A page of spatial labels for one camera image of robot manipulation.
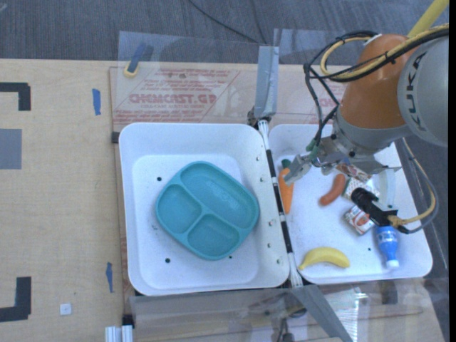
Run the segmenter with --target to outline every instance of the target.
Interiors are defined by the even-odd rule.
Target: banana
[[[304,270],[307,266],[319,262],[330,262],[343,268],[350,266],[350,260],[342,251],[333,247],[316,247],[306,253],[304,260],[299,265],[299,269]]]

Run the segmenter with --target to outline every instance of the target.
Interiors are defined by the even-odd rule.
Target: dark gray floor
[[[120,31],[268,44],[275,28],[407,34],[432,1],[0,0],[0,58],[116,60]],[[448,21],[449,9],[435,23]],[[449,341],[448,152],[417,138],[409,143],[440,198],[426,229],[434,253],[428,289]],[[415,199],[419,211],[426,208]]]

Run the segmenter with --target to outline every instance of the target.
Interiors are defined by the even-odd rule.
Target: blue plate
[[[259,217],[257,199],[209,162],[192,162],[163,188],[155,203],[158,222],[203,259],[229,256]]]

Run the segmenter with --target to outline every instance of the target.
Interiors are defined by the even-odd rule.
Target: small white square
[[[69,316],[72,312],[71,304],[60,304],[60,315],[61,316]]]

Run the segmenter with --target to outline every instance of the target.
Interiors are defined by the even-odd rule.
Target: carrot
[[[282,204],[284,205],[285,214],[288,214],[291,209],[291,200],[293,199],[293,187],[294,184],[287,185],[284,177],[290,172],[288,168],[290,165],[289,160],[282,160],[283,170],[279,173],[279,191],[280,197],[282,198]]]
[[[345,175],[339,173],[334,177],[333,187],[331,188],[331,190],[329,190],[329,192],[327,192],[320,198],[320,204],[325,206],[332,203],[342,194],[344,188]]]

